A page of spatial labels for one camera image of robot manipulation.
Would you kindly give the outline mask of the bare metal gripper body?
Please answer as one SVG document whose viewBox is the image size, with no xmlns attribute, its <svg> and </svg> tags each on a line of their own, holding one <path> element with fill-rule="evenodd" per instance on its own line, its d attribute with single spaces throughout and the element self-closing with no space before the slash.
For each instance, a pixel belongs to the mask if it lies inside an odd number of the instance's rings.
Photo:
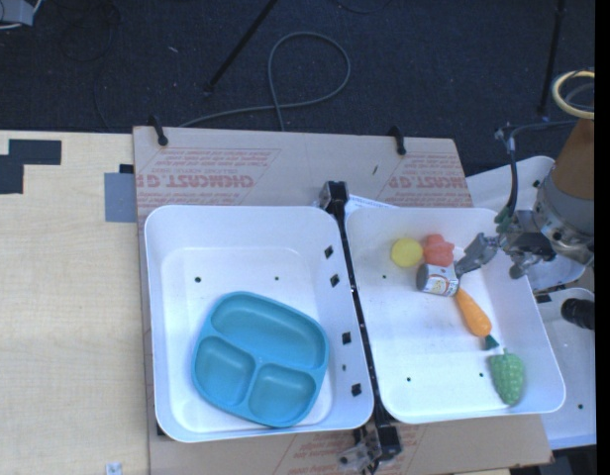
<svg viewBox="0 0 610 475">
<path fill-rule="evenodd" d="M 562 256 L 580 265 L 594 263 L 594 236 L 553 211 L 516 210 L 498 223 L 499 244 L 522 266 Z"/>
</svg>

